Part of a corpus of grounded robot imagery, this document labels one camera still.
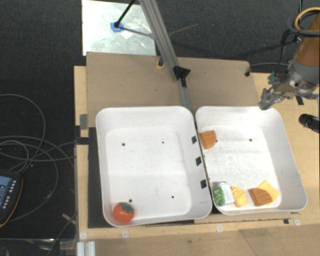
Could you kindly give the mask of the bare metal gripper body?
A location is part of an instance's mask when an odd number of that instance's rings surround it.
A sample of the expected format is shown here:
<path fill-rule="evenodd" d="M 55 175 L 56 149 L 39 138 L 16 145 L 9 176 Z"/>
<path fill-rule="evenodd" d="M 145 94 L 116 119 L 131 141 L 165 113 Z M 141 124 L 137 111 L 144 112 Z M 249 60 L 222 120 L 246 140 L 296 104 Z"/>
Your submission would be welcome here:
<path fill-rule="evenodd" d="M 277 74 L 272 84 L 272 93 L 282 97 L 291 98 L 299 96 L 308 100 L 314 100 L 314 91 L 319 87 L 319 82 L 313 83 L 305 80 L 298 74 Z"/>

